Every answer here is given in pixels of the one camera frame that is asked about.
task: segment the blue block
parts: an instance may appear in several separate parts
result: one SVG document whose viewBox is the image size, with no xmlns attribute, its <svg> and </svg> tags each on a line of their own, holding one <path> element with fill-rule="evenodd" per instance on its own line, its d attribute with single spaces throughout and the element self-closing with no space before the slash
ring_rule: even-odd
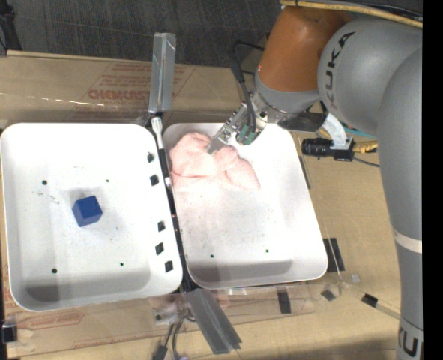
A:
<svg viewBox="0 0 443 360">
<path fill-rule="evenodd" d="M 76 222 L 80 227 L 96 223 L 103 214 L 100 204 L 98 204 L 96 200 L 96 196 L 77 200 L 72 209 Z"/>
</svg>

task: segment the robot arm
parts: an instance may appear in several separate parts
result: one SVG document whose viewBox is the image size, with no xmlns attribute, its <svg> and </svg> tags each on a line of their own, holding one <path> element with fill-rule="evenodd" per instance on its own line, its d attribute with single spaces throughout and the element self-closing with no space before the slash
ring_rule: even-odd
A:
<svg viewBox="0 0 443 360">
<path fill-rule="evenodd" d="M 350 160 L 343 152 L 352 141 L 337 124 L 376 136 L 400 266 L 397 360 L 423 358 L 422 35 L 422 28 L 401 22 L 285 7 L 260 59 L 254 92 L 209 149 L 218 149 L 233 134 L 239 143 L 253 143 L 267 123 L 312 132 L 324 126 L 333 142 L 322 148 Z M 241 71 L 235 75 L 242 83 Z M 328 115 L 306 111 L 316 101 L 323 102 Z"/>
<path fill-rule="evenodd" d="M 378 19 L 347 23 L 322 53 L 318 86 L 330 113 L 378 139 L 401 277 L 397 359 L 422 359 L 422 30 Z"/>
</svg>

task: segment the white tray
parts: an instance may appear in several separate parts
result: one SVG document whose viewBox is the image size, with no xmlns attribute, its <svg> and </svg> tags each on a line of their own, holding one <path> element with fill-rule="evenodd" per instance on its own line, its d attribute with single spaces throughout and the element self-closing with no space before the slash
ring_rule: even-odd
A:
<svg viewBox="0 0 443 360">
<path fill-rule="evenodd" d="M 189 132 L 213 136 L 222 124 L 175 124 L 163 136 L 166 151 Z M 328 258 L 289 132 L 269 124 L 241 146 L 259 191 L 175 191 L 187 267 L 201 287 L 223 289 L 321 277 Z"/>
<path fill-rule="evenodd" d="M 2 133 L 0 152 L 10 288 L 19 305 L 41 311 L 178 288 L 178 246 L 149 131 L 134 124 L 15 124 Z M 155 175 L 159 184 L 152 186 Z M 91 195 L 103 215 L 79 227 L 71 208 Z"/>
</svg>

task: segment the pink cloth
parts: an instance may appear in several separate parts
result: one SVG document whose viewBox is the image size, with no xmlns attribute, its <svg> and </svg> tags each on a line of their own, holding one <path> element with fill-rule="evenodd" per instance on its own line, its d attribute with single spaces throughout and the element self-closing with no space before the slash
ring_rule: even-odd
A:
<svg viewBox="0 0 443 360">
<path fill-rule="evenodd" d="M 188 133 L 169 151 L 175 190 L 213 184 L 247 191 L 260 189 L 251 164 L 235 147 L 227 145 L 210 155 L 206 152 L 210 141 L 204 134 Z"/>
</svg>

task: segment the cardboard box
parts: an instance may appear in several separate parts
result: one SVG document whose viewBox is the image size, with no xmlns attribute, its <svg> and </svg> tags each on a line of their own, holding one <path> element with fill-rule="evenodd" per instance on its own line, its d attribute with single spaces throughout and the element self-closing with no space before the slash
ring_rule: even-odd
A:
<svg viewBox="0 0 443 360">
<path fill-rule="evenodd" d="M 0 57 L 0 129 L 17 122 L 142 121 L 148 95 L 130 96 L 129 92 L 149 92 L 150 78 L 150 63 L 144 61 L 10 52 Z M 115 85 L 106 89 L 106 84 Z M 114 96 L 119 91 L 122 99 Z M 165 127 L 177 122 L 224 122 L 238 108 L 240 96 L 227 68 L 177 65 L 172 102 Z M 313 135 L 293 132 L 292 136 L 301 156 L 301 140 Z M 377 157 L 366 159 L 376 162 Z M 337 267 L 318 280 L 216 292 L 218 300 L 246 343 L 242 348 L 250 359 L 260 359 L 257 351 L 265 351 L 267 359 L 286 349 L 296 353 L 301 344 L 307 352 L 320 355 L 342 348 L 347 353 L 359 347 L 375 353 L 391 350 L 396 343 L 400 278 L 379 170 L 310 157 L 302 157 L 301 163 L 322 237 L 331 249 L 339 248 L 342 261 L 338 257 Z M 0 210 L 4 209 L 2 193 L 0 173 Z M 106 354 L 111 346 L 119 349 L 125 344 L 126 358 L 150 359 L 154 343 L 167 332 L 169 312 L 183 304 L 168 295 L 55 312 L 24 310 L 10 294 L 2 211 L 0 238 L 4 315 L 7 325 L 17 327 L 17 340 L 7 345 L 9 358 L 103 359 L 101 344 Z M 291 313 L 282 313 L 280 292 L 287 294 Z M 367 304 L 373 300 L 370 297 L 377 299 L 374 307 Z M 167 318 L 159 321 L 160 312 Z M 266 327 L 276 329 L 276 341 L 264 336 L 270 332 Z M 184 330 L 189 333 L 179 340 L 190 348 L 186 354 L 209 354 L 196 324 L 186 324 Z M 142 339 L 148 341 L 145 357 L 136 353 L 133 344 L 144 343 Z"/>
</svg>

